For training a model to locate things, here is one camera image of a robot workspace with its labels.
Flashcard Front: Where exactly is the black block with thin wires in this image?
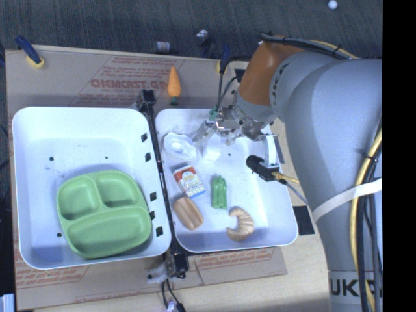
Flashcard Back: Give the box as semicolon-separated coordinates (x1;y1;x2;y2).
164;252;191;280
136;88;157;112

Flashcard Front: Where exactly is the orange and white carton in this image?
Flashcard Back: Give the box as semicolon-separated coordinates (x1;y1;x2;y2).
172;164;207;198

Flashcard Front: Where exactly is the brown cardboard board red print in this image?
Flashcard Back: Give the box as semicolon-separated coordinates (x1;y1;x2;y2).
5;44;289;311

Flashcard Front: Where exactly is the white plastic tray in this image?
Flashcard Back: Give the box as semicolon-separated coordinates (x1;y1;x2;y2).
12;105;173;270
155;108;299;254

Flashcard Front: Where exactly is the black cylinder on white bracket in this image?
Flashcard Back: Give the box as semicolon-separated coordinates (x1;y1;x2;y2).
245;134;282;183

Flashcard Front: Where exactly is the white fried egg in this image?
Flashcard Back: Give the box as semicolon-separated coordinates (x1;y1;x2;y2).
162;131;198;162

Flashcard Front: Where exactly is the beige croissant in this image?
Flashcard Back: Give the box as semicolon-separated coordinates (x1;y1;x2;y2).
226;205;255;242

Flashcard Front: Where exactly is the green asparagus bunch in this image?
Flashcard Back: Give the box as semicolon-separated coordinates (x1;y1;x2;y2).
211;174;229;210

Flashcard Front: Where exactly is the orange carrot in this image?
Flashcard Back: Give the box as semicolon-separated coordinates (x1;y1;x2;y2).
166;64;182;107

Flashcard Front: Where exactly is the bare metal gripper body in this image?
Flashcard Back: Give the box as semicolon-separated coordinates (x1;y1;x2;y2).
214;107;273;142

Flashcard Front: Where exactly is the green divided plate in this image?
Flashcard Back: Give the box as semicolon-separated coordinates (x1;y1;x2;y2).
55;169;153;260

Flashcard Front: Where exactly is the white cube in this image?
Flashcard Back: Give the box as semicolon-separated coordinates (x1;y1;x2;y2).
201;143;222;162

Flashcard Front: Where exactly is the tan hot dog bun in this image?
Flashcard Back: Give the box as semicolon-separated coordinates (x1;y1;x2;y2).
172;196;205;231

